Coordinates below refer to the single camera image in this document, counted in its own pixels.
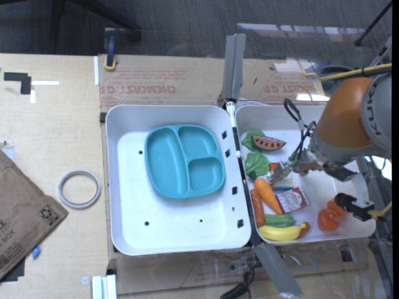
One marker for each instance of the brown cardboard board red print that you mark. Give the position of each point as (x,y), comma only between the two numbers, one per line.
(193,79)

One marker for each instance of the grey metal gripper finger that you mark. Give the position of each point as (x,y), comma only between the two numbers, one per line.
(275,179)
(283,168)

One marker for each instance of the red watermelon slice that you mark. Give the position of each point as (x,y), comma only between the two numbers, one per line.
(268,143)

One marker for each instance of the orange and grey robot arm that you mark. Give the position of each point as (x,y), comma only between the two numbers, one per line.
(346,120)

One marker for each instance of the brown paper bag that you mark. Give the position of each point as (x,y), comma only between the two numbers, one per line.
(22,204)

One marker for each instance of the thin black and white rod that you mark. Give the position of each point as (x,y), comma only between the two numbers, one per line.
(242,170)

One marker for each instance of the orange carrot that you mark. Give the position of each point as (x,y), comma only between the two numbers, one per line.
(267,193)

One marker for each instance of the white plastic tray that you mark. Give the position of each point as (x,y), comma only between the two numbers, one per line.
(174,226)
(315,185)

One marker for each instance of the orange sausage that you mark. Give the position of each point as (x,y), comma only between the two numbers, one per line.
(258,209)

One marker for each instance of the yellow banana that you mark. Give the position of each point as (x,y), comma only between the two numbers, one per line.
(277,233)

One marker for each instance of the white and red carton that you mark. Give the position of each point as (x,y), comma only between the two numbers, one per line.
(293,200)

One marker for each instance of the orange tomato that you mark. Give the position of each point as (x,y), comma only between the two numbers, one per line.
(328,220)
(334,206)

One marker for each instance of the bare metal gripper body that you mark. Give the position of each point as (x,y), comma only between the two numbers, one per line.
(307,164)

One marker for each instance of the white tape roll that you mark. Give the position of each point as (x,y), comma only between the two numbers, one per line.
(62,198)

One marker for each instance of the green lettuce leaf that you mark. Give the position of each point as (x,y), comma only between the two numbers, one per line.
(256,164)
(248,140)

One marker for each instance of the black chair base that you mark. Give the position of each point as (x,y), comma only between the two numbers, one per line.
(59,2)

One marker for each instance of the blue divided plate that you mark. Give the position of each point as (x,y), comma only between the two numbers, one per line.
(174,160)

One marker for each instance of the blue and yellow packet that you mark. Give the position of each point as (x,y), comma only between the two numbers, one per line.
(285,184)

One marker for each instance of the black cylinder on white bracket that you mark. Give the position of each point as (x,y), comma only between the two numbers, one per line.
(353,205)

